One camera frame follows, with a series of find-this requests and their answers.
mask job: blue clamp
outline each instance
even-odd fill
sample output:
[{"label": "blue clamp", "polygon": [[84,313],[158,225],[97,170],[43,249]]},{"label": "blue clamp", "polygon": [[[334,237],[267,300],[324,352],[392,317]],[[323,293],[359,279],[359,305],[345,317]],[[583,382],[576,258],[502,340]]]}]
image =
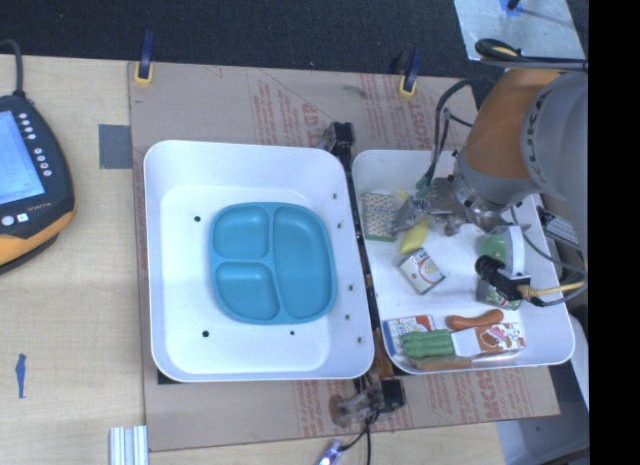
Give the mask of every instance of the blue clamp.
[{"label": "blue clamp", "polygon": [[400,87],[398,93],[400,97],[410,99],[416,94],[416,87],[418,85],[418,71],[420,70],[420,52],[414,49],[411,53],[411,57],[404,69],[404,75],[400,79]]},{"label": "blue clamp", "polygon": [[149,84],[153,77],[153,63],[151,63],[151,47],[153,45],[153,31],[147,30],[144,33],[142,42],[142,56],[136,63],[134,79],[138,83]]}]

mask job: black surface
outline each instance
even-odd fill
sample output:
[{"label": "black surface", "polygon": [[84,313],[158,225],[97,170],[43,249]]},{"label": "black surface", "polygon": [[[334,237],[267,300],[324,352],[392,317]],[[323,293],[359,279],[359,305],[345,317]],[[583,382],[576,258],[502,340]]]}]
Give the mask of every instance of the black surface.
[{"label": "black surface", "polygon": [[[589,0],[567,4],[588,56]],[[0,0],[0,23],[37,56],[138,60],[150,29],[156,61],[384,73],[418,48],[420,75],[499,72],[467,59],[453,0]]]}]

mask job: cardboard sheet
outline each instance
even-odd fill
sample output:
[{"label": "cardboard sheet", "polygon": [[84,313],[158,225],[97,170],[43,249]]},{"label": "cardboard sheet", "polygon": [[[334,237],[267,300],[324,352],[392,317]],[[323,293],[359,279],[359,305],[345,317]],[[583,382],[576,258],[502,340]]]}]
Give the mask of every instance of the cardboard sheet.
[{"label": "cardboard sheet", "polygon": [[[367,149],[432,148],[435,107],[457,80],[418,78],[416,95],[398,96],[395,75],[155,64],[153,80],[134,81],[129,65],[130,118],[143,340],[144,398],[151,451],[353,434],[335,424],[333,396],[355,394],[353,382],[277,381],[177,384],[162,378],[150,350],[149,291],[142,165],[167,139],[315,147],[334,121],[353,124],[354,155]],[[465,88],[449,100],[472,121]],[[454,125],[446,149],[468,130]],[[403,376],[407,404],[380,418],[373,431],[393,431],[557,415],[547,367]]]}]

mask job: blue screen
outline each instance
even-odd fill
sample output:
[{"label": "blue screen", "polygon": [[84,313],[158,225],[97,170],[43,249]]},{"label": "blue screen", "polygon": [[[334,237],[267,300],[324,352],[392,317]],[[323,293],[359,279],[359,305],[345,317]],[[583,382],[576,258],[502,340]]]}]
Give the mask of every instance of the blue screen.
[{"label": "blue screen", "polygon": [[42,193],[44,187],[13,114],[0,112],[0,205]]}]

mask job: silver metal panel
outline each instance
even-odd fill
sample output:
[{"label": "silver metal panel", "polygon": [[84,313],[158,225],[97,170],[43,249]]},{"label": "silver metal panel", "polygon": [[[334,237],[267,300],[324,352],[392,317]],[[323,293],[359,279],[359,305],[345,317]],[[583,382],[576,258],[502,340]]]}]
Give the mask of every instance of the silver metal panel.
[{"label": "silver metal panel", "polygon": [[462,37],[471,60],[479,60],[475,43],[502,40],[526,56],[584,59],[566,0],[454,0]]}]

